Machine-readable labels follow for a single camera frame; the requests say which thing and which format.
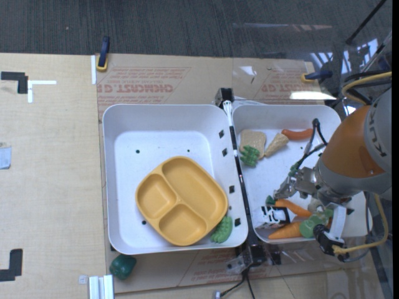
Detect black cylinder on white bracket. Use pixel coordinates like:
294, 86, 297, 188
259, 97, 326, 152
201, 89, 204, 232
312, 202, 349, 257

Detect black block with thin wires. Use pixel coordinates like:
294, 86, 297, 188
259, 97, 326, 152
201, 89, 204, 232
214, 87, 235, 107
226, 243, 269, 274

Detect brown cardboard board red print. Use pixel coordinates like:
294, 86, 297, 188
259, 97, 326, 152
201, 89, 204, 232
95, 53, 345, 294

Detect black and white carton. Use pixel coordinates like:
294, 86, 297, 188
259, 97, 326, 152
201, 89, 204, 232
253, 205, 294, 230

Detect dark green bell pepper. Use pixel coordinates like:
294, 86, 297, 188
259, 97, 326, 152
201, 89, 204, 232
108, 254, 137, 281

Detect tan bread slice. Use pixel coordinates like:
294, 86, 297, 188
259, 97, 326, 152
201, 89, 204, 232
239, 129, 267, 160

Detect orange sausage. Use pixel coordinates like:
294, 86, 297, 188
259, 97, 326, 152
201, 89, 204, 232
281, 128, 314, 141

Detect light green lumpy vegetable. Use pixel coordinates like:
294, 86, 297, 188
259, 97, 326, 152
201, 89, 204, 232
299, 208, 334, 239

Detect orange carrot with green top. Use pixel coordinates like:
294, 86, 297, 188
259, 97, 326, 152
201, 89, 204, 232
265, 195, 313, 219

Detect green broccoli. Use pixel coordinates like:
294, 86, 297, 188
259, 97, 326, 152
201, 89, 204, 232
239, 145, 261, 168

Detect pale yellow pizza slice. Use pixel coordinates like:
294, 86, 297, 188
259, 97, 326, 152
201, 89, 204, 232
264, 132, 290, 158

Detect yellow divided plate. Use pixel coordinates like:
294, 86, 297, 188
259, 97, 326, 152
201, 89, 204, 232
135, 156, 229, 247

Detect thin black and white rod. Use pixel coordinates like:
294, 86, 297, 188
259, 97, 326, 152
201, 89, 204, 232
222, 100, 254, 246

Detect white plastic tray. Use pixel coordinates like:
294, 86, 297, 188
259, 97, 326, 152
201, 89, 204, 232
232, 103, 372, 245
102, 103, 249, 256

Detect green grapes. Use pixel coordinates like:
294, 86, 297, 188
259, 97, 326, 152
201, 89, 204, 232
209, 215, 234, 244

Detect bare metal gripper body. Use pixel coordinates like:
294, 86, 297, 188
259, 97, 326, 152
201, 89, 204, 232
294, 166, 323, 199

